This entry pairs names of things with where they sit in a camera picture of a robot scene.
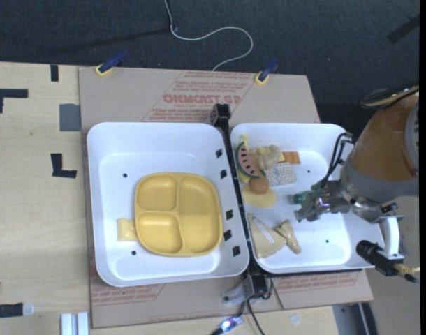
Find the small toy item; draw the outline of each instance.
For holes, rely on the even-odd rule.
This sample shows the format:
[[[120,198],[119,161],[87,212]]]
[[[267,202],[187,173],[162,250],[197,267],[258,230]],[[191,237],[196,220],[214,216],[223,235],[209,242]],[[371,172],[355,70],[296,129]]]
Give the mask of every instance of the small toy item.
[[[247,204],[261,209],[267,209],[277,203],[277,193],[271,188],[263,195],[256,195],[249,185],[245,185],[242,188],[242,198]]]
[[[135,221],[124,217],[119,218],[117,220],[117,234],[119,241],[138,241]]]
[[[244,142],[244,146],[246,147],[246,149],[249,150],[249,145],[247,144],[247,135],[246,134],[241,135],[241,139]],[[240,178],[240,181],[243,184],[249,183],[250,176],[245,175],[245,173],[243,173],[239,167],[236,169],[236,172],[238,174],[238,177]]]
[[[300,254],[302,252],[289,220],[285,220],[283,223],[280,223],[275,230],[286,239],[287,245],[295,254]]]
[[[251,154],[250,155],[252,163],[256,164],[256,155]],[[263,173],[256,167],[255,168],[256,175],[258,178],[252,177],[249,180],[249,187],[253,193],[256,195],[264,195],[269,191],[269,181],[267,180],[267,177],[263,175]]]
[[[258,220],[253,214],[247,214],[255,256],[265,258],[284,247],[286,240],[273,229]]]
[[[290,163],[275,164],[272,169],[266,170],[269,187],[293,184],[297,181],[294,169]]]
[[[279,162],[282,154],[278,145],[270,145],[265,148],[258,148],[256,153],[258,167],[260,170],[270,170]]]
[[[291,165],[301,164],[298,151],[283,151],[284,160]]]
[[[244,175],[254,179],[259,179],[260,176],[258,174],[258,171],[254,166],[250,153],[247,150],[244,142],[241,142],[241,144],[238,145],[238,148],[236,148],[235,155],[238,163],[238,168],[244,173]]]
[[[221,243],[219,196],[200,175],[160,172],[143,177],[135,188],[134,214],[137,238],[149,252],[204,255]],[[119,225],[125,237],[134,236],[130,224]]]

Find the toy watermelon slice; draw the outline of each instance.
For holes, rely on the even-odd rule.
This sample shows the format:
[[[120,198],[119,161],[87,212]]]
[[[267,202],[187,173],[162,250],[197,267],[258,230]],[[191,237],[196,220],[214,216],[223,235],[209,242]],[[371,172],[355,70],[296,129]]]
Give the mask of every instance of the toy watermelon slice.
[[[243,174],[247,175],[248,177],[252,177],[254,179],[260,178],[256,171],[256,168],[254,167],[252,163],[252,159],[250,157],[249,151],[244,145],[244,142],[242,142],[240,145],[238,145],[238,148],[236,148],[235,156],[236,156],[238,168],[242,171]]]

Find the cardboard box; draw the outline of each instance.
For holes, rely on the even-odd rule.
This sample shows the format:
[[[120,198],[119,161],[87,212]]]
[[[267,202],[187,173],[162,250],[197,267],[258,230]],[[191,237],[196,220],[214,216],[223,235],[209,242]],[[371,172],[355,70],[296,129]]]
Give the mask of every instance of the cardboard box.
[[[216,103],[227,103],[230,127],[244,122],[314,123],[318,113],[306,76],[271,75],[258,86],[252,73],[114,68],[99,77],[80,68],[82,146],[89,242],[93,328],[234,315],[222,294],[241,276],[116,288],[104,283],[94,263],[87,133],[106,121],[203,122]],[[255,311],[365,302],[372,292],[364,271],[274,278],[274,296]]]

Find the black cable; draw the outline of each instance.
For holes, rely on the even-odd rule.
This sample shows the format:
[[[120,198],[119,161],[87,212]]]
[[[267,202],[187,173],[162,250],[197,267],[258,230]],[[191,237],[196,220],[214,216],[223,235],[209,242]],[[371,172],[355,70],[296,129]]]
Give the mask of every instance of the black cable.
[[[249,312],[252,315],[252,318],[254,319],[256,327],[260,331],[261,335],[264,335],[264,331],[263,331],[263,329],[261,329],[260,324],[258,323],[256,316],[255,316],[254,312],[252,311],[252,307],[250,306],[250,299],[247,300],[247,308],[249,308]]]
[[[246,302],[244,301],[244,302],[241,303],[240,310],[235,315],[235,317],[238,318],[239,316],[241,316],[244,313],[245,308],[246,308]]]
[[[420,84],[419,80],[414,80],[411,82],[401,84],[398,87],[383,89],[375,93],[367,94],[360,97],[359,103],[361,104],[363,108],[387,109],[391,107],[392,105],[394,105],[395,103],[399,102],[401,99],[415,94],[419,90],[419,84]],[[398,98],[394,100],[393,102],[388,103],[387,105],[386,104],[370,105],[372,103],[388,100],[389,98],[395,95],[398,95]]]
[[[406,279],[406,280],[408,280],[409,282],[412,282],[412,283],[420,284],[419,279],[415,278],[411,274],[405,274],[404,279]]]
[[[272,292],[274,291],[274,282],[272,279],[270,279],[270,287],[269,287],[269,292],[267,293],[267,295],[261,295],[261,297],[264,300],[268,300],[270,298],[270,296],[272,295]]]
[[[214,332],[212,332],[212,335],[221,335],[221,334],[223,334],[224,332],[222,331],[222,329],[221,328],[219,328],[219,329],[216,329]]]
[[[344,142],[342,144],[340,143],[340,140],[346,135],[348,135],[348,133],[341,133],[337,137],[337,140],[336,140],[335,145],[334,145],[334,149],[332,150],[332,156],[331,156],[330,166],[328,167],[328,172],[326,173],[324,178],[322,178],[322,180],[320,180],[320,185],[321,185],[322,188],[325,187],[325,185],[328,182],[328,179],[330,178],[331,174],[334,172],[335,168],[341,162],[341,155],[344,151],[344,145],[347,142],[350,142],[350,143],[353,144],[352,140],[344,140]]]

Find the yellow divided plate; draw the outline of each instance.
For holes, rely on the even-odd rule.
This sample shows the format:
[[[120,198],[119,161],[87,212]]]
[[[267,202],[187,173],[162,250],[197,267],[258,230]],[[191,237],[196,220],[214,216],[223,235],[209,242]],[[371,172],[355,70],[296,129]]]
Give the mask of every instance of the yellow divided plate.
[[[203,255],[222,238],[219,196],[206,178],[187,173],[151,174],[135,188],[135,231],[161,255]]]

